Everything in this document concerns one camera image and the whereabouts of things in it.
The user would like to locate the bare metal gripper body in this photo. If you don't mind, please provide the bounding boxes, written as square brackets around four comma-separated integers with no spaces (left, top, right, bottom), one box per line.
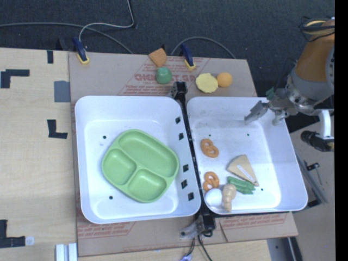
[267,89,316,119]

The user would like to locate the white plastic tray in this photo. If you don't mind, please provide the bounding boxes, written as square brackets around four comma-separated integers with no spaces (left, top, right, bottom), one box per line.
[74,95,202,225]
[186,96,309,215]

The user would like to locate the orange ball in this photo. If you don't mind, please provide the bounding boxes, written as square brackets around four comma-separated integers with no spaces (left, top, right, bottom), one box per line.
[216,71,234,89]

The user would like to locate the beige sandwich wedge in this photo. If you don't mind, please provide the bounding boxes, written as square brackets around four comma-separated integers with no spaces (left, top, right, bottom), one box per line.
[226,153,260,187]

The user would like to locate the orange pretzel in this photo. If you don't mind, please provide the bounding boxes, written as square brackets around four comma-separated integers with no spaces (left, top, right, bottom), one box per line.
[200,138,220,158]
[202,171,220,192]

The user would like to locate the green beans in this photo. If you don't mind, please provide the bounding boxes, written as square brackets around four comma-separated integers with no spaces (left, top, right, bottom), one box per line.
[226,176,257,195]

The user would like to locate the white egg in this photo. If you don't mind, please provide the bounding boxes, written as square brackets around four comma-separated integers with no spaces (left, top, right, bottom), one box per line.
[204,188,224,208]

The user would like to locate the green cup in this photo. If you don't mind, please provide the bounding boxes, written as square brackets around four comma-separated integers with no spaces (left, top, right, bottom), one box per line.
[155,66,173,85]

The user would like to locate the orange cheese wedge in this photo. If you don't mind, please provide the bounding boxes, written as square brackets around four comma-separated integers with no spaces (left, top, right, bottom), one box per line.
[148,47,167,68]

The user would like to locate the green divided plate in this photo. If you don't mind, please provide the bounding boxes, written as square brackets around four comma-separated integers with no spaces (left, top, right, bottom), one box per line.
[101,128,181,204]

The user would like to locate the brown cardboard board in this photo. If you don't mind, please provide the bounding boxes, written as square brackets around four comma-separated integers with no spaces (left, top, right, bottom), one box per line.
[67,50,299,257]

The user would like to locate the black cylinder on white bracket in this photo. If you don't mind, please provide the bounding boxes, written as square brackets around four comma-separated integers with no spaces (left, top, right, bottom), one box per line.
[300,109,335,153]

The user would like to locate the black block with wires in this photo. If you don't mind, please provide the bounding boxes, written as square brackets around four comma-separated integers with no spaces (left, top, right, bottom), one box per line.
[179,214,218,239]
[170,81,189,101]

